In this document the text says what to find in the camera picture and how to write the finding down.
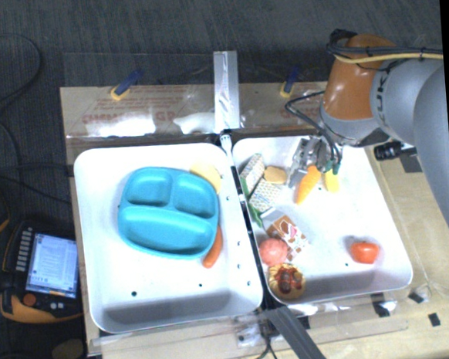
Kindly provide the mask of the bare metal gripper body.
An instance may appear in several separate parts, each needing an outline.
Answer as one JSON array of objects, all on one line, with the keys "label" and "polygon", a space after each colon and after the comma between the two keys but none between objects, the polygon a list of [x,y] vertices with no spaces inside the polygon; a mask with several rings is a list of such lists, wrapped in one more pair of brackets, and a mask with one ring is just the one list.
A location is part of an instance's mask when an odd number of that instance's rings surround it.
[{"label": "bare metal gripper body", "polygon": [[305,171],[315,165],[318,171],[332,170],[336,164],[334,143],[326,136],[302,137],[292,157],[290,171]]}]

